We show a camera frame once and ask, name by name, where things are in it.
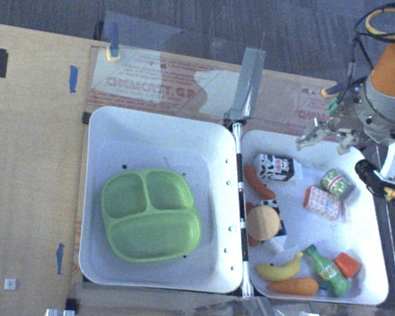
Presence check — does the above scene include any tan bread bun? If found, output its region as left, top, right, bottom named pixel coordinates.
left=244, top=202, right=284, bottom=245

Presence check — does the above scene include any orange cube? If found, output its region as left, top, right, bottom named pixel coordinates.
left=330, top=250, right=363, bottom=282

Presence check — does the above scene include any green divided plate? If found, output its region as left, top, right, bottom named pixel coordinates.
left=91, top=160, right=212, bottom=273

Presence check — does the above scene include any orange carrot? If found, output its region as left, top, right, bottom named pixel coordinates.
left=266, top=271, right=322, bottom=300

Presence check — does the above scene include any orange and white carton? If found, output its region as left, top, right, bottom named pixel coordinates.
left=300, top=185, right=354, bottom=224

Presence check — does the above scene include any brown cardboard board, red print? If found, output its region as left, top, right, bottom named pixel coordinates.
left=49, top=41, right=395, bottom=316

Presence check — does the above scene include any green bottle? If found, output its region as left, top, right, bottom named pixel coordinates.
left=296, top=242, right=358, bottom=300

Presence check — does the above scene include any yellow banana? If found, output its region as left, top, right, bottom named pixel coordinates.
left=253, top=245, right=306, bottom=286

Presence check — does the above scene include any black cylinder on white bracket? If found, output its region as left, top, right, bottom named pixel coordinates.
left=351, top=135, right=395, bottom=201

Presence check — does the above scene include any white plastic tray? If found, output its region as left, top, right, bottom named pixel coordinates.
left=65, top=103, right=266, bottom=306
left=218, top=127, right=395, bottom=316

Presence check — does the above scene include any green can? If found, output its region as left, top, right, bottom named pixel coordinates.
left=318, top=167, right=358, bottom=202

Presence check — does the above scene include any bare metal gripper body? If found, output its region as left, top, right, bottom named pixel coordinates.
left=324, top=89, right=395, bottom=146

